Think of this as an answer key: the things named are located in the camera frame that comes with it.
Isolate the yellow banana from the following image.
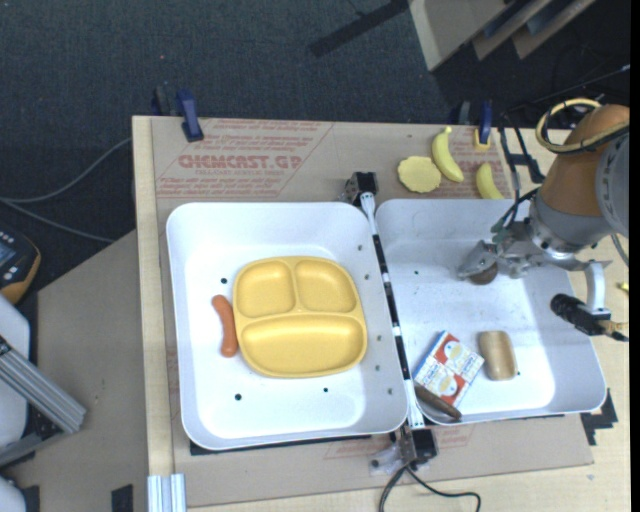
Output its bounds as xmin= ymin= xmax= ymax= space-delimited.
xmin=430 ymin=125 xmax=466 ymax=184
xmin=474 ymin=161 xmax=507 ymax=201

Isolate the yellow divided plate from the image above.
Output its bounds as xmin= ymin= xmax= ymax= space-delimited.
xmin=232 ymin=255 xmax=369 ymax=379

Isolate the black cylinder on white bracket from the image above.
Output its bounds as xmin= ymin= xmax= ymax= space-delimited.
xmin=549 ymin=259 xmax=614 ymax=337

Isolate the yellow round biscuit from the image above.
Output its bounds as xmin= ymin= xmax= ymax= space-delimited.
xmin=397 ymin=155 xmax=444 ymax=194

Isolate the white plastic tray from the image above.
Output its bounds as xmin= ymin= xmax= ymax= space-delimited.
xmin=374 ymin=198 xmax=609 ymax=427
xmin=165 ymin=201 xmax=411 ymax=451

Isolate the red and white carton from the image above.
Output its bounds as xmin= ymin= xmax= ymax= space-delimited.
xmin=410 ymin=329 xmax=486 ymax=409

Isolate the thin black and white rod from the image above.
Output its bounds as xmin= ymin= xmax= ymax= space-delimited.
xmin=359 ymin=191 xmax=426 ymax=429

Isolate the brown cardboard board, red print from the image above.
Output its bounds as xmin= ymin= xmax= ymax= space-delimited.
xmin=149 ymin=117 xmax=596 ymax=509

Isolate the orange toy sausage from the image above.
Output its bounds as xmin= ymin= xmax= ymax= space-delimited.
xmin=211 ymin=294 xmax=240 ymax=359

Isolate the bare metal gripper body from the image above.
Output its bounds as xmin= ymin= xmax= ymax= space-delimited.
xmin=493 ymin=219 xmax=580 ymax=269

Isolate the tan toy bread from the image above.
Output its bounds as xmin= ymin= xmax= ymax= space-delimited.
xmin=477 ymin=329 xmax=518 ymax=382

